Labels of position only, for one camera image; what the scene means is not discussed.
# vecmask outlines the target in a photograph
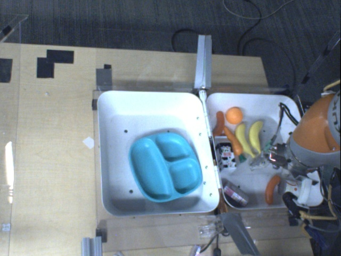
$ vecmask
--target banana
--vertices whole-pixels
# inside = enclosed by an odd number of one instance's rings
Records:
[[[257,121],[254,122],[249,130],[249,140],[251,146],[260,154],[261,153],[261,144],[259,142],[259,132],[263,128],[263,122]]]
[[[241,123],[237,126],[235,134],[240,144],[243,146],[244,153],[249,154],[252,158],[254,158],[255,154],[252,152],[251,147],[245,138],[245,129],[245,124]]]

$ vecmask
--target orange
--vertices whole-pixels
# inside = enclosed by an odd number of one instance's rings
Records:
[[[232,107],[227,110],[225,117],[229,123],[238,124],[243,120],[243,113],[238,107]]]

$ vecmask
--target blue plate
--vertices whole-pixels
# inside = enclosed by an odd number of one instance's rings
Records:
[[[193,149],[176,133],[159,133],[137,140],[130,148],[129,162],[140,191],[154,202],[183,197],[202,182]]]

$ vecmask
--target dark floor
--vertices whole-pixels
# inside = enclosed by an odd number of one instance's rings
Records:
[[[265,16],[288,0],[251,1]],[[258,16],[251,3],[225,3],[235,13]],[[240,41],[239,54],[262,57],[269,85],[291,92],[340,30],[340,0],[296,0],[245,35],[257,20],[233,16],[223,0],[0,0],[0,14],[29,15],[23,43],[196,52],[200,33],[212,35],[214,53],[236,55]],[[316,100],[339,73],[340,45],[299,95]]]

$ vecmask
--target wooden tabletop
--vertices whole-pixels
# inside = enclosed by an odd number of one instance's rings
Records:
[[[37,58],[46,58],[47,50],[74,51],[74,62],[55,63],[54,78],[37,78]],[[81,255],[82,238],[93,238],[100,222],[97,220],[101,202],[96,200],[95,151],[83,143],[86,138],[94,138],[92,99],[96,69],[111,65],[114,85],[190,85],[194,82],[196,55],[2,44],[0,58],[6,56],[13,58],[13,69],[11,82],[0,83],[2,113],[8,115],[0,121],[0,127],[12,132],[6,136],[7,140],[14,138],[15,178],[11,230],[2,232],[0,240],[6,249],[0,253]],[[212,84],[223,85],[231,91],[267,88],[261,59],[251,57],[213,55]],[[288,225],[284,213],[282,210],[243,215],[253,227],[250,234],[258,249],[263,255],[311,255],[309,240],[298,227]],[[257,216],[265,224],[259,225]],[[198,218],[188,217],[188,231],[181,232],[184,236],[181,244],[168,247],[176,244],[167,239],[177,234],[177,220],[165,219],[164,228],[172,231],[159,232],[164,247],[157,248],[150,240],[153,228],[146,229],[140,221],[134,226],[131,221],[122,220],[120,224],[112,219],[109,223],[114,223],[117,229],[113,244],[120,247],[110,246],[108,240],[103,245],[103,255],[112,256],[120,249],[124,256],[183,256],[189,255],[193,242],[208,242],[206,238],[199,238],[195,222]],[[222,255],[240,255],[230,237],[220,239]],[[211,254],[212,250],[203,253]]]

